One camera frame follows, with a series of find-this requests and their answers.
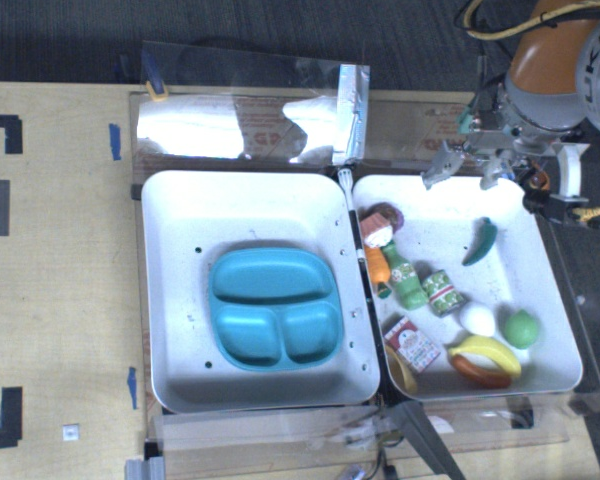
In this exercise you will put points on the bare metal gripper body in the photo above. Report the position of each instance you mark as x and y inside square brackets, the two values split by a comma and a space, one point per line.
[500, 135]

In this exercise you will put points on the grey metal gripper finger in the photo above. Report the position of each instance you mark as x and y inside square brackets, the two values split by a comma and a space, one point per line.
[495, 170]
[442, 165]

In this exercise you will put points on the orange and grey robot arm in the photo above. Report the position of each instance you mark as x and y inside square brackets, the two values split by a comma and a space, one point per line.
[545, 53]

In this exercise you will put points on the purple and brown doughnut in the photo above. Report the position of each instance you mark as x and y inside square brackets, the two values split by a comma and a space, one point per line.
[392, 213]

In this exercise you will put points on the dark green chili pepper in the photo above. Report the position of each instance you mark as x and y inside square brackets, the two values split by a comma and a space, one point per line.
[482, 245]

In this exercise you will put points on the thin black and white rod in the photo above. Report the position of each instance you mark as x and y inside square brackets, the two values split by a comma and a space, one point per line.
[346, 185]

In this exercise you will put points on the white plastic tray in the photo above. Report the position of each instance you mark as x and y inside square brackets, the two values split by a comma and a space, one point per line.
[520, 268]
[180, 293]

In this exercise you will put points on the green bottle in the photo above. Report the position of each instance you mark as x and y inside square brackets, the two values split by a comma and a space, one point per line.
[406, 278]

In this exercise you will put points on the orange carrot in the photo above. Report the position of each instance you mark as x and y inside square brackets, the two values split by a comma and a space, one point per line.
[377, 265]

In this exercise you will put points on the green and white can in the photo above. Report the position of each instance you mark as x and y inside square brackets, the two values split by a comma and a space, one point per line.
[444, 293]

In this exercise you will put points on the white egg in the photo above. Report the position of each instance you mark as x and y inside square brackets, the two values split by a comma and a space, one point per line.
[477, 320]

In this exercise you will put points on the green lime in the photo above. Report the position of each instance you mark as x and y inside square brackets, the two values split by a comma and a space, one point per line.
[521, 329]

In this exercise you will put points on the yellow banana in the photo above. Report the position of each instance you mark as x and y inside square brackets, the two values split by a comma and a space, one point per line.
[495, 349]

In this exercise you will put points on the red and white carton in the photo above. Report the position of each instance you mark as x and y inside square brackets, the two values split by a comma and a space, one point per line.
[412, 344]

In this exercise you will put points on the blue divided plate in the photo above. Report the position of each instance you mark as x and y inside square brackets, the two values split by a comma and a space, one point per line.
[275, 278]

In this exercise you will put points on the red sausage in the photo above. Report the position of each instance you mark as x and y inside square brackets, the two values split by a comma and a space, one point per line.
[480, 375]

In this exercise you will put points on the yellow curved slice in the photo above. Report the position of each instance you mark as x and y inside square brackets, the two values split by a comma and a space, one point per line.
[405, 373]

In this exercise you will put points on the black cylinder on white bracket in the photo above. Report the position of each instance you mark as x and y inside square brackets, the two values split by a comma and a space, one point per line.
[571, 168]

